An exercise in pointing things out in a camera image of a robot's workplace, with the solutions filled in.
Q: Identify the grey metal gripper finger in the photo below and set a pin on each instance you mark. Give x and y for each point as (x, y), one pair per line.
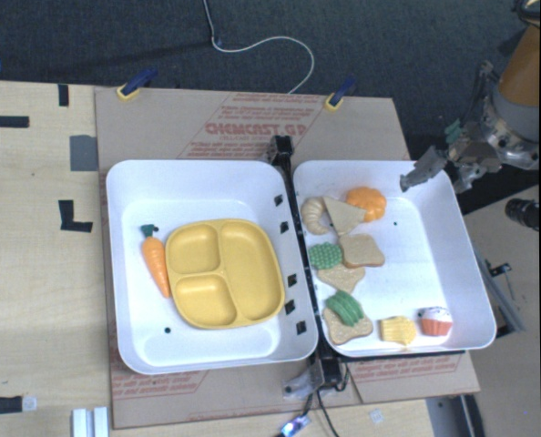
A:
(465, 181)
(423, 171)

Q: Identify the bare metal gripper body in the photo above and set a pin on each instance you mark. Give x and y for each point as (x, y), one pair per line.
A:
(503, 148)

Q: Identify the orange pumpkin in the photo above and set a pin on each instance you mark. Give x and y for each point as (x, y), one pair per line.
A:
(368, 200)

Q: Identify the white plastic tray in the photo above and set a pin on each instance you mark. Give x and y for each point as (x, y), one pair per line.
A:
(197, 185)
(430, 253)

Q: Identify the tan triangular bread slice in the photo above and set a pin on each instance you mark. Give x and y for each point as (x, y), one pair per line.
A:
(343, 214)

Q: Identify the brown-crusted bread slice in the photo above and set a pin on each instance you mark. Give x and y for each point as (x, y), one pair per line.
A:
(361, 251)

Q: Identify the beige croissant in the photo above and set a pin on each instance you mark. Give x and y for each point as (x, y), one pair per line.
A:
(313, 214)

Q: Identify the green round peas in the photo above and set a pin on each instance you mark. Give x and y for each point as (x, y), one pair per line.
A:
(324, 256)

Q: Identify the orange cupcake, white icing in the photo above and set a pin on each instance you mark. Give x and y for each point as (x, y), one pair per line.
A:
(435, 322)

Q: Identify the green pea pods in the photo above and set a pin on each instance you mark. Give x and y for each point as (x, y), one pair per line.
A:
(345, 307)

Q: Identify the yellow ridged corn piece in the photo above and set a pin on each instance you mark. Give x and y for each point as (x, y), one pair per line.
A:
(398, 330)

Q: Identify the speckled toast slice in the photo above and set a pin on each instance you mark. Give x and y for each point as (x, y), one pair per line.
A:
(339, 332)

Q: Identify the yellow divided plate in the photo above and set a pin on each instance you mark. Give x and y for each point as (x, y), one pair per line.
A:
(243, 262)

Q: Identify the brown cardboard board, red print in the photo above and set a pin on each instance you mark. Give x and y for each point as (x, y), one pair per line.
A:
(170, 121)

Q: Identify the orange carrot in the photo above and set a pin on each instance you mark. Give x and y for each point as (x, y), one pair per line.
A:
(156, 260)

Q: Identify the black cylinder on white bracket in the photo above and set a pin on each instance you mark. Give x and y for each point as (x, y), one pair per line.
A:
(523, 212)

